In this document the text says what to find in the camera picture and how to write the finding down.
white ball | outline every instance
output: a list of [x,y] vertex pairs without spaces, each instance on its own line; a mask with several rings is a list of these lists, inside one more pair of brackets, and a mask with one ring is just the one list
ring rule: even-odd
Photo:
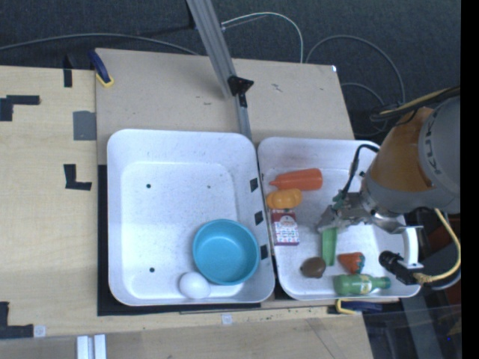
[[181,276],[180,292],[187,298],[202,299],[210,295],[211,287],[203,275],[192,271]]

